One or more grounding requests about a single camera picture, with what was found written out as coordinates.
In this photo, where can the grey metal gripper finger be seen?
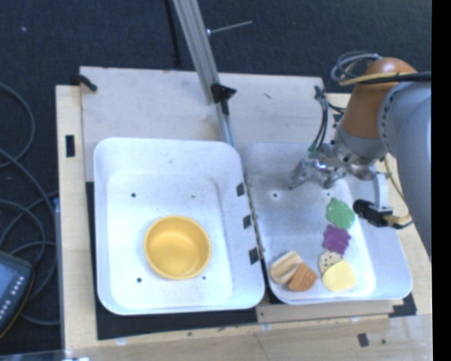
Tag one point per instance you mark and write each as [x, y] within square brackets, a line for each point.
[300, 175]
[331, 179]

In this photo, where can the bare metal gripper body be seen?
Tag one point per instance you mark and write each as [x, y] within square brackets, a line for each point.
[345, 162]

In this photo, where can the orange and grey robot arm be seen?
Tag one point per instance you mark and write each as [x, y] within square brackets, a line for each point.
[402, 126]

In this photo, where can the green toy leaf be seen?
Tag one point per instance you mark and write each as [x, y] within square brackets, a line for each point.
[340, 213]

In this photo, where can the white plastic tray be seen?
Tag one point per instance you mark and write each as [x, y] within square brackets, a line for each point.
[173, 164]
[297, 216]

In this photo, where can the purple toy grapes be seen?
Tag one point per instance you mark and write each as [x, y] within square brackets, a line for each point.
[336, 239]

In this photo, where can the beige biscuit with dark dots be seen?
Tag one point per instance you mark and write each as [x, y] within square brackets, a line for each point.
[326, 260]

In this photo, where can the beige toy bread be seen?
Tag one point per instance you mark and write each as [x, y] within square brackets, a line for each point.
[283, 266]

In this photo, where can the yellow toy slice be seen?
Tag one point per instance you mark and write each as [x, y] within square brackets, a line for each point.
[339, 276]

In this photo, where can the orange-brown ridged toy biscuit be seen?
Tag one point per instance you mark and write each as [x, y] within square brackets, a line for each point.
[302, 278]

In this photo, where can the black block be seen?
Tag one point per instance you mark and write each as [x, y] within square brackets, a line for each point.
[221, 90]

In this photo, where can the yellow bowl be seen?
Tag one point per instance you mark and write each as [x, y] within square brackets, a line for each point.
[177, 247]

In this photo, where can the pale wood board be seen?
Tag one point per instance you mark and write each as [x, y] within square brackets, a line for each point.
[146, 104]

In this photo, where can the black cylinder on white bracket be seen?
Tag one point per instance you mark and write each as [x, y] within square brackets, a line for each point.
[372, 212]

